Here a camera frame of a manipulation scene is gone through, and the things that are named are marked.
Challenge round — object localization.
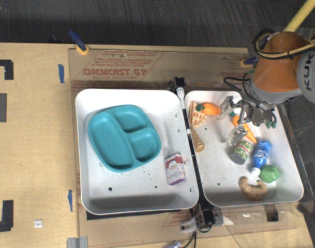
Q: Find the short orange carrot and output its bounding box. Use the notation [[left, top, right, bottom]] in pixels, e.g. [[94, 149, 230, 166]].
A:
[[196, 102, 222, 117]]

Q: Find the white plastic tray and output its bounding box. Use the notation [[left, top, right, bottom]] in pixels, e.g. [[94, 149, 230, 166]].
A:
[[184, 90, 305, 208], [74, 88, 200, 216]]

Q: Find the pink and white carton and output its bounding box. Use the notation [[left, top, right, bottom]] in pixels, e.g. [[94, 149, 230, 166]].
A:
[[165, 153, 187, 186]]

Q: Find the blue bottle white cap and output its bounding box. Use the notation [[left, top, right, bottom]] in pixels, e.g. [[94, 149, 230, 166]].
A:
[[250, 139, 273, 177]]

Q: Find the brown cardboard board red print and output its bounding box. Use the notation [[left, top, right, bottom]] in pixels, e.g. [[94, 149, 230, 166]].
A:
[[68, 44, 298, 248]]

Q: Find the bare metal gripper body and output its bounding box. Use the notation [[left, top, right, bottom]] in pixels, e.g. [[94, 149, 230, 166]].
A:
[[234, 98, 276, 128]]

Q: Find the long orange carrot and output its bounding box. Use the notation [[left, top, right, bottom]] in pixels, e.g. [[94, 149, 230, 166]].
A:
[[229, 111, 258, 145]]

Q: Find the teal divided plate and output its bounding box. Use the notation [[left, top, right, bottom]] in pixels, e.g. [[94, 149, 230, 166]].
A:
[[87, 104, 162, 173]]

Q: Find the small green and red can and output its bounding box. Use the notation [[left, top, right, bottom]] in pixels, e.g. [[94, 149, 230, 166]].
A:
[[229, 139, 254, 165]]

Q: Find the thin black and white rod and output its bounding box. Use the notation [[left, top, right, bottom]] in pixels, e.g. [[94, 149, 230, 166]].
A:
[[176, 86, 213, 212]]

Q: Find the black block with thin wires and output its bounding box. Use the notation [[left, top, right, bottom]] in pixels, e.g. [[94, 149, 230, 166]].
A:
[[198, 209, 216, 229], [167, 76, 186, 92]]

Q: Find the tan waffle cone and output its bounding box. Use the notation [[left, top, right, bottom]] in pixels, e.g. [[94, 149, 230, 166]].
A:
[[190, 128, 205, 153]]

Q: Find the brown toy croissant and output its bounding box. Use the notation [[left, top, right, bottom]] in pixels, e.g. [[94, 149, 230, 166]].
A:
[[238, 176, 268, 202]]

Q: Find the toy pizza slice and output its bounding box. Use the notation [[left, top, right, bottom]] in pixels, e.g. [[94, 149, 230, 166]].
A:
[[188, 101, 208, 129]]

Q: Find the green toy pepper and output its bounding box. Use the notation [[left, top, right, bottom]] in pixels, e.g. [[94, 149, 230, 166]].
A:
[[259, 164, 281, 184]]

